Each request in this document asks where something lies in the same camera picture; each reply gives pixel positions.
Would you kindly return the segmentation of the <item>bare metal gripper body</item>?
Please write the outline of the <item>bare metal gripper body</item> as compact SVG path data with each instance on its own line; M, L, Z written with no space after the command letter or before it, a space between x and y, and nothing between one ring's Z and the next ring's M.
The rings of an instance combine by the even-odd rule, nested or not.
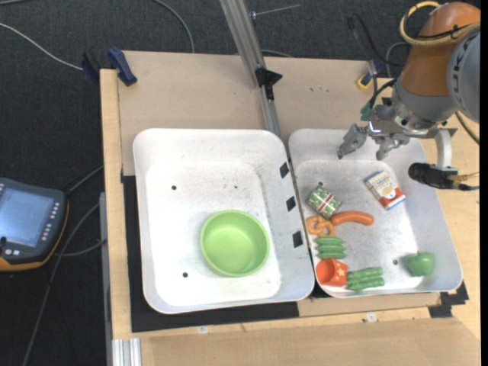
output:
M404 104L376 104L366 107L368 134L388 137L392 140L432 138L439 122L425 119L412 112Z

